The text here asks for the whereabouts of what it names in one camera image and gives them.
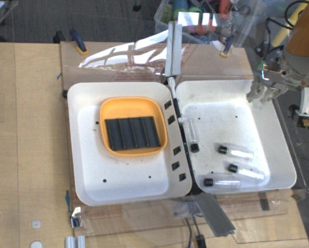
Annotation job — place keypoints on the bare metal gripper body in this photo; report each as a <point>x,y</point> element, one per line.
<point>283,81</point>

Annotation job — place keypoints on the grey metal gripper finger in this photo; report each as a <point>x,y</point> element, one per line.
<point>266,95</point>
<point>252,94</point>

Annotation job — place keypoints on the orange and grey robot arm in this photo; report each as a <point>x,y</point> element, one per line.
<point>301,32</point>

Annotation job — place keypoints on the white plastic tray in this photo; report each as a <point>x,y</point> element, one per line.
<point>133,172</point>
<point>221,107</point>

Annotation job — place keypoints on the clear plastic bottle black cap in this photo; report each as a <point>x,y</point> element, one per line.
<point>221,183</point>
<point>191,133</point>
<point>236,152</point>
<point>247,172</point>

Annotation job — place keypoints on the thin black and white rod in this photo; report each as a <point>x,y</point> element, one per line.
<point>181,124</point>

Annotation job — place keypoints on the clear plastic storage bin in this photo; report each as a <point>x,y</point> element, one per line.
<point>195,6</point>

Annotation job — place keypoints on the orange plate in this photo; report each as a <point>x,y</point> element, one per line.
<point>131,107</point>

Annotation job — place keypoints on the black ribbed tray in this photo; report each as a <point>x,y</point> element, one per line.
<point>132,133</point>

